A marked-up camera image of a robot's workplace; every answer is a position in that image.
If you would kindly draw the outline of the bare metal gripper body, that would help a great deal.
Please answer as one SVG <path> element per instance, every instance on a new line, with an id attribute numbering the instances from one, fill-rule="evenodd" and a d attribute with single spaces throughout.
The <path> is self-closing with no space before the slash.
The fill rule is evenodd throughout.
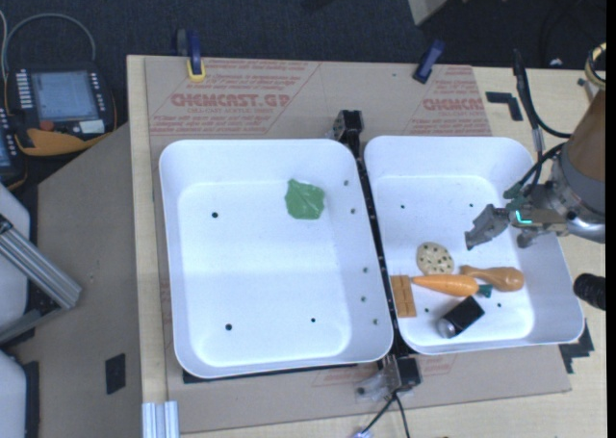
<path id="1" fill-rule="evenodd" d="M 531 246 L 546 234 L 573 235 L 597 244 L 605 243 L 605 187 L 592 181 L 573 186 L 564 180 L 542 185 L 515 185 L 503 194 L 510 224 L 520 230 L 517 245 Z"/>

